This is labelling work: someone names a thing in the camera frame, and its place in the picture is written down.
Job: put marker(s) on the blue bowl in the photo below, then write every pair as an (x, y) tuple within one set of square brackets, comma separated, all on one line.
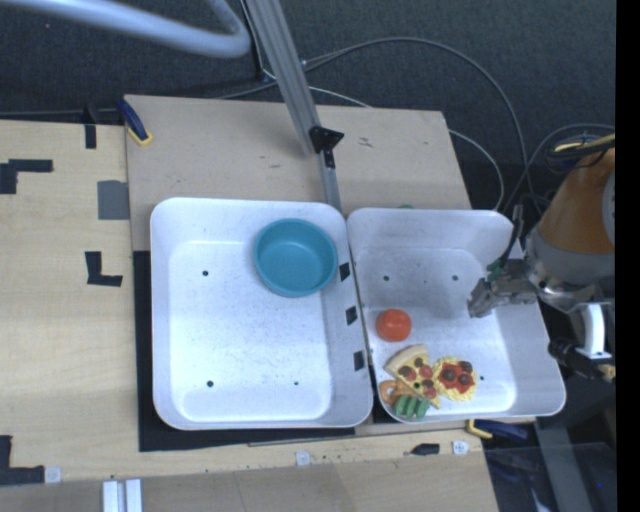
[(295, 257)]

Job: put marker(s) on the pale wood board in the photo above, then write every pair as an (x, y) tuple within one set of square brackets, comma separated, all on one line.
[(225, 150)]

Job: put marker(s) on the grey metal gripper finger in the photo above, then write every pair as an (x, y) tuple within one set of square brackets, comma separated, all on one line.
[(484, 287), (477, 306)]

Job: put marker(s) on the black cylinder on white bracket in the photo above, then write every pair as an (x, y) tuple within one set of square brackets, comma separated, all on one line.
[(592, 332)]

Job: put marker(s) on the white plastic tray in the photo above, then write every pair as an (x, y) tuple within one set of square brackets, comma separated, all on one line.
[(450, 320), (240, 340)]

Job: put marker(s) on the thin black rod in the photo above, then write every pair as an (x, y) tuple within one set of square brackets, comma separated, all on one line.
[(370, 371)]

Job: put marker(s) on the green beans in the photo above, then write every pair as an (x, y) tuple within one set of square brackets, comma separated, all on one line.
[(411, 407)]

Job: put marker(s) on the brown pretzel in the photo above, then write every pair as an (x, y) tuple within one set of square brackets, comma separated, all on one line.
[(386, 391)]

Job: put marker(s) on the red tomato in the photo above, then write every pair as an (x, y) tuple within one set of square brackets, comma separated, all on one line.
[(394, 325)]

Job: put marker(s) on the pizza slice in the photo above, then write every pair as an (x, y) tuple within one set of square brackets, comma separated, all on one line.
[(412, 370)]

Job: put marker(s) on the small round pizza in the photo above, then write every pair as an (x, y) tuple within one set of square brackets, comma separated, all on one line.
[(455, 379)]

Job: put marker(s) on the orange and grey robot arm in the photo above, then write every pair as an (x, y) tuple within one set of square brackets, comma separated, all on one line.
[(575, 225)]

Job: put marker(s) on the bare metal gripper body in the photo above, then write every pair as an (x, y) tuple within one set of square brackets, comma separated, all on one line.
[(517, 286)]

